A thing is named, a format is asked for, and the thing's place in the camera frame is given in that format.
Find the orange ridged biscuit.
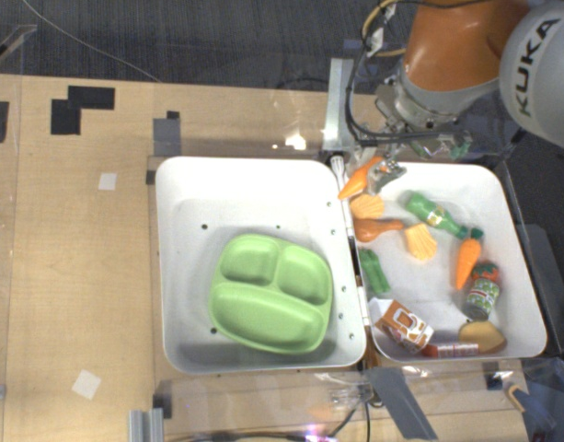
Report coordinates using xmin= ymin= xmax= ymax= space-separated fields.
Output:
xmin=404 ymin=222 xmax=438 ymax=262
xmin=350 ymin=193 xmax=386 ymax=220

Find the green divided plate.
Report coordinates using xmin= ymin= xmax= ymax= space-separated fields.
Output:
xmin=207 ymin=233 xmax=334 ymax=355

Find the red and white packet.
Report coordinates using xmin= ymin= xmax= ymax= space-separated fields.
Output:
xmin=421 ymin=342 xmax=479 ymax=358

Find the green bottle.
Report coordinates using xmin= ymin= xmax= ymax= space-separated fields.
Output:
xmin=404 ymin=191 xmax=470 ymax=241

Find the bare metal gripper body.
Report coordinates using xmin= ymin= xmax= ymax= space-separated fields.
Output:
xmin=367 ymin=85 xmax=472 ymax=161

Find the brown chicken drumstick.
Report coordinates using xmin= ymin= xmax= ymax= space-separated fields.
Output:
xmin=353 ymin=217 xmax=405 ymax=243

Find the white plastic tray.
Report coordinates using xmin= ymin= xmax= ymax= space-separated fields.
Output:
xmin=154 ymin=156 xmax=368 ymax=376
xmin=350 ymin=161 xmax=548 ymax=364

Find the orange carrot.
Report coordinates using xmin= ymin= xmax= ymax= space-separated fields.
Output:
xmin=455 ymin=227 xmax=485 ymax=292
xmin=338 ymin=156 xmax=384 ymax=201

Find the green and red can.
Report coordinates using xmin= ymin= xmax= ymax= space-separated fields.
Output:
xmin=462 ymin=262 xmax=501 ymax=320

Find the orange and white carton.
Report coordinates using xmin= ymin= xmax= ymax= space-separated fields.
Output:
xmin=374 ymin=299 xmax=434 ymax=355

